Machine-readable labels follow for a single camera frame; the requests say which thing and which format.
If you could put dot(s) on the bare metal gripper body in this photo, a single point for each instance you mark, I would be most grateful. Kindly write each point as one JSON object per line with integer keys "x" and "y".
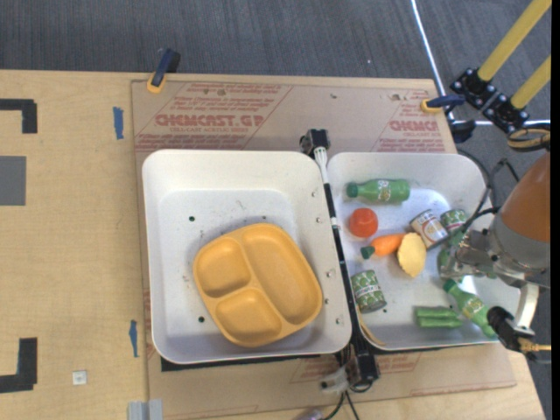
{"x": 481, "y": 258}

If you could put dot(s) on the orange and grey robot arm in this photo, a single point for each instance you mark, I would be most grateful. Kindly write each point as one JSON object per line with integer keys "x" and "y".
{"x": 527, "y": 199}

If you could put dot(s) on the small green can pink label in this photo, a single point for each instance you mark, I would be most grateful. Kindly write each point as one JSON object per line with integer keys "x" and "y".
{"x": 453, "y": 219}

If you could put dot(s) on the green plastic bottle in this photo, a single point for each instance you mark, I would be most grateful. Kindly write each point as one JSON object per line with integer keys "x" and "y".
{"x": 380, "y": 190}
{"x": 470, "y": 305}

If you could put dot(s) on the small can orange label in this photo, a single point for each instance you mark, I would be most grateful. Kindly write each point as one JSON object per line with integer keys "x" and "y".
{"x": 429, "y": 229}

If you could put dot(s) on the yellow ridged chip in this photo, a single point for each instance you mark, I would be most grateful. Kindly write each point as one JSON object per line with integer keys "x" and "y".
{"x": 412, "y": 254}

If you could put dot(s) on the green beans bundle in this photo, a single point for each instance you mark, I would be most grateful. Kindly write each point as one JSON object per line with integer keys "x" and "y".
{"x": 437, "y": 317}

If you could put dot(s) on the white plastic tray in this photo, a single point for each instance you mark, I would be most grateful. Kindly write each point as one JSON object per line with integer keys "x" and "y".
{"x": 219, "y": 182}
{"x": 407, "y": 287}

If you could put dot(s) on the orange carrot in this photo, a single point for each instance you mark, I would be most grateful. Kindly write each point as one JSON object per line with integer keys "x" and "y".
{"x": 387, "y": 244}

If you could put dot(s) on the small green peas can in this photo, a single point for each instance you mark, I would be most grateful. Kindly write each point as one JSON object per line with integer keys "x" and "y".
{"x": 368, "y": 291}

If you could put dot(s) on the orange round fruit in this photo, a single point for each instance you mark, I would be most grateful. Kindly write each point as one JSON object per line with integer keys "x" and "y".
{"x": 363, "y": 222}

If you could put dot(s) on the thin black and white rod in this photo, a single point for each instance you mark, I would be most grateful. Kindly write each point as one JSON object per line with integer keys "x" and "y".
{"x": 334, "y": 221}

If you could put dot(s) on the orange divided plate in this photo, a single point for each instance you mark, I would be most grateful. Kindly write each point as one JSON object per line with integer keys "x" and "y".
{"x": 262, "y": 278}

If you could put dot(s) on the brown cardboard board red print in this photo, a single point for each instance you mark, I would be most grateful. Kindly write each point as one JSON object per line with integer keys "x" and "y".
{"x": 271, "y": 116}

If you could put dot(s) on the small white square block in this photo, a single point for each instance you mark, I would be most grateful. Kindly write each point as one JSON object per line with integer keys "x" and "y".
{"x": 79, "y": 377}

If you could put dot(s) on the black cylinder on white bracket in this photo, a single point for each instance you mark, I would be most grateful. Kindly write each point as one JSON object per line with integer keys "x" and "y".
{"x": 503, "y": 322}

